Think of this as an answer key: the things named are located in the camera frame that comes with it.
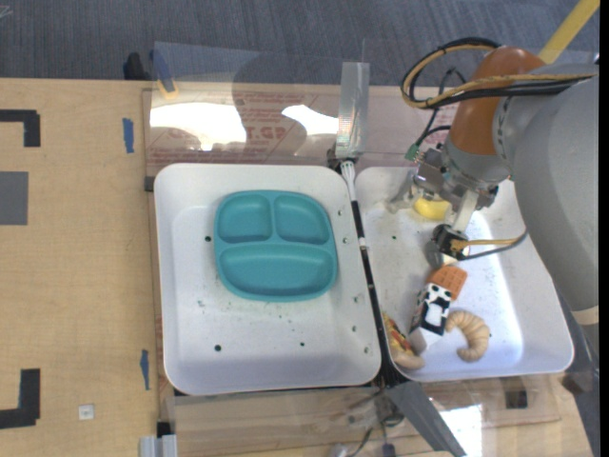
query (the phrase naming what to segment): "white plastic tray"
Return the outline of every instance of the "white plastic tray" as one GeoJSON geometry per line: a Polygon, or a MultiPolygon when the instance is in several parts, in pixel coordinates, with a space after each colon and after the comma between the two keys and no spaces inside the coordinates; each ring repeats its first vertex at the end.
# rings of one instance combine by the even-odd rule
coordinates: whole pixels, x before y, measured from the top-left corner
{"type": "MultiPolygon", "coordinates": [[[[438,222],[413,209],[391,213],[386,201],[399,189],[405,168],[369,168],[358,175],[357,195],[381,309],[408,330],[416,295],[430,266],[423,246],[438,222]]],[[[512,238],[524,230],[513,186],[504,182],[490,209],[474,213],[466,232],[472,239],[512,238]]],[[[466,345],[459,330],[446,333],[423,354],[419,370],[401,369],[421,382],[560,372],[574,355],[554,285],[530,239],[499,255],[459,263],[468,278],[452,309],[481,316],[491,328],[489,349],[466,363],[457,348],[466,345]]]]}
{"type": "Polygon", "coordinates": [[[169,381],[186,394],[357,386],[381,365],[372,307],[343,178],[307,166],[172,165],[154,184],[163,346],[169,381]],[[326,210],[338,275],[319,298],[247,300],[214,261],[215,210],[230,193],[295,191],[326,210]]]}

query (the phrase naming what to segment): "wooden table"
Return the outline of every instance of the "wooden table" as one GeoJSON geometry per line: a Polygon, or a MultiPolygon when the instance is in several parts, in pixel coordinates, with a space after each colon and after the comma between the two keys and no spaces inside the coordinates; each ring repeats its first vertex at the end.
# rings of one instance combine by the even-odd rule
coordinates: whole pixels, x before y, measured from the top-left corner
{"type": "MultiPolygon", "coordinates": [[[[0,429],[3,454],[131,456],[140,437],[156,433],[142,105],[149,88],[144,82],[0,79],[0,109],[31,109],[41,117],[40,147],[24,147],[23,124],[0,122],[0,171],[28,178],[27,224],[0,225],[0,410],[19,408],[22,369],[40,371],[39,418],[33,426],[0,429]]],[[[392,97],[387,89],[379,93],[392,97]]],[[[391,99],[400,100],[397,90],[391,99]]],[[[559,376],[532,381],[537,394],[549,398],[541,412],[552,414],[531,421],[529,413],[528,422],[523,415],[480,429],[484,454],[589,455],[559,376]]],[[[498,383],[476,389],[491,401],[487,407],[493,408],[498,383]]],[[[437,405],[451,407],[455,395],[467,400],[473,394],[472,385],[427,390],[437,405]]],[[[401,455],[445,455],[428,453],[412,431],[395,437],[401,455]]],[[[373,434],[360,455],[378,455],[381,442],[373,434]]],[[[326,455],[329,447],[257,455],[326,455]]]]}

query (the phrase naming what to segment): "yellow pole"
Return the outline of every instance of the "yellow pole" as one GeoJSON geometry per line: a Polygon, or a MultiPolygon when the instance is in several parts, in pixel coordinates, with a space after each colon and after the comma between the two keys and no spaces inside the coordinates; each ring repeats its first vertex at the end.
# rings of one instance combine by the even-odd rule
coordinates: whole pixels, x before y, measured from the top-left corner
{"type": "Polygon", "coordinates": [[[599,6],[600,0],[579,0],[541,50],[540,58],[547,64],[554,63],[599,6]]]}

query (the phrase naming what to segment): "gray square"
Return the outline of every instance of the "gray square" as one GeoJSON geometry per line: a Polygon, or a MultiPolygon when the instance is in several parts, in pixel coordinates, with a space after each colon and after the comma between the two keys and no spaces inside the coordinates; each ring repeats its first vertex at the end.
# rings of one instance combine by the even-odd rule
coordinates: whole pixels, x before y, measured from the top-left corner
{"type": "Polygon", "coordinates": [[[28,224],[28,173],[0,171],[0,225],[28,224]]]}

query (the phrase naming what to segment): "teal container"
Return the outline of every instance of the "teal container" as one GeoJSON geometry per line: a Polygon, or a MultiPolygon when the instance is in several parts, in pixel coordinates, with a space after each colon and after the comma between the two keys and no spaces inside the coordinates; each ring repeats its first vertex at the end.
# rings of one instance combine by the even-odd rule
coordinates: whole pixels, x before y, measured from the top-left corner
{"type": "Polygon", "coordinates": [[[214,251],[226,288],[250,300],[309,300],[336,281],[330,220],[316,200],[301,193],[228,195],[214,218],[214,251]]]}

